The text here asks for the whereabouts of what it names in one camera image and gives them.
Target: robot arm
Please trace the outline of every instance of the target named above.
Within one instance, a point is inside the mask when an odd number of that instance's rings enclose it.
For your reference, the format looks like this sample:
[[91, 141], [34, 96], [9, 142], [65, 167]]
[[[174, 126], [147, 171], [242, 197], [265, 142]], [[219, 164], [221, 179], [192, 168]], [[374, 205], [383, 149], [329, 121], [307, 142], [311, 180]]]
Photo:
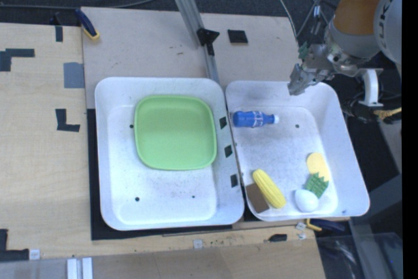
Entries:
[[376, 69], [362, 69], [379, 51], [402, 63], [402, 0], [340, 0], [325, 32], [323, 44], [305, 44], [299, 49], [302, 63], [296, 64], [288, 84], [298, 95], [308, 86], [331, 80], [335, 74], [363, 77], [364, 105], [377, 106]]

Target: green tray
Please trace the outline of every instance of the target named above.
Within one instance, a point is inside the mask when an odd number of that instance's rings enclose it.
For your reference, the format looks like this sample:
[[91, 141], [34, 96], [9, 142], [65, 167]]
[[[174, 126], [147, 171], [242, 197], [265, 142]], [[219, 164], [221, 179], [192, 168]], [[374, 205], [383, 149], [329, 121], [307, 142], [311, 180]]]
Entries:
[[196, 97], [148, 96], [135, 108], [134, 125], [138, 155], [151, 168], [201, 169], [216, 158], [214, 117]]

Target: black bracket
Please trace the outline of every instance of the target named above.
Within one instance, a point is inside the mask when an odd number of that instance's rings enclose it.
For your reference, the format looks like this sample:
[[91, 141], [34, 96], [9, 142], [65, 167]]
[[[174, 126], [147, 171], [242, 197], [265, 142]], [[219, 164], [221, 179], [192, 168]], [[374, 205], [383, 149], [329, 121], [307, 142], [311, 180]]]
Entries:
[[208, 49], [208, 54], [211, 56], [215, 56], [214, 46], [212, 45], [212, 43], [216, 40], [218, 36], [219, 32], [217, 31], [210, 31], [209, 29], [205, 28], [199, 28], [197, 30], [197, 37], [199, 38], [201, 45], [206, 45], [206, 48]]

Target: yellow cable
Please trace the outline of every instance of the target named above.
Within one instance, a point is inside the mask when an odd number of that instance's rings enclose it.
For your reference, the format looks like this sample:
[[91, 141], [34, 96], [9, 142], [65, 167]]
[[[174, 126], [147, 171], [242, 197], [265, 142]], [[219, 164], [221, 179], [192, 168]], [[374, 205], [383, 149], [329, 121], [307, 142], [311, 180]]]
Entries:
[[381, 120], [383, 120], [384, 118], [388, 118], [389, 116], [392, 116], [396, 113], [402, 112], [402, 107], [399, 107], [397, 109], [392, 109], [392, 110], [375, 110], [373, 111], [373, 113], [377, 116], [379, 116], [379, 118]]

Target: blue and yellow clamp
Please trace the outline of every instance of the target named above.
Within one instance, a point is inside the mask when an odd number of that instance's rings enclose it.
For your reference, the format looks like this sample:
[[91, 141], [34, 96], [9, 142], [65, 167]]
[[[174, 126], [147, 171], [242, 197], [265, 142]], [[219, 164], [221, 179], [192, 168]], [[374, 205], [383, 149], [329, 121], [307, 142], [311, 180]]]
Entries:
[[94, 28], [89, 18], [78, 8], [75, 10], [76, 17], [83, 26], [83, 32], [91, 39], [97, 40], [100, 37], [99, 32]]

